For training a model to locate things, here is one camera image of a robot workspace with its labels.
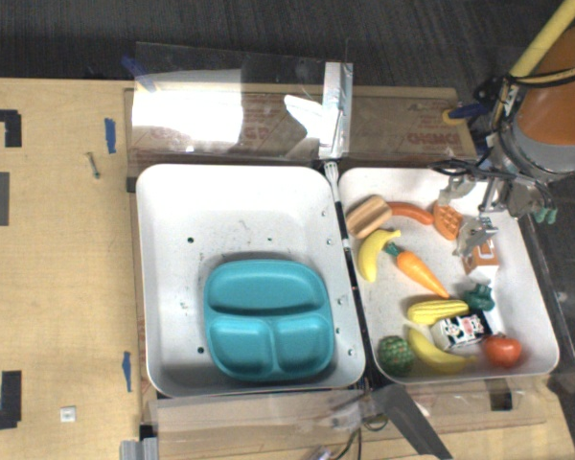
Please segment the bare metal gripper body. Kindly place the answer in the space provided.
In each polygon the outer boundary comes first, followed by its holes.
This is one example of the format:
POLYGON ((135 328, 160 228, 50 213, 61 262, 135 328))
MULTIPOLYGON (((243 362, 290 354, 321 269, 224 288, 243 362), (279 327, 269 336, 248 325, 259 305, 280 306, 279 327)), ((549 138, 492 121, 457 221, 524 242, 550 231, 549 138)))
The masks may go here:
POLYGON ((492 172, 480 213, 506 211, 514 219, 527 215, 534 219, 547 218, 547 188, 538 180, 523 174, 492 172))

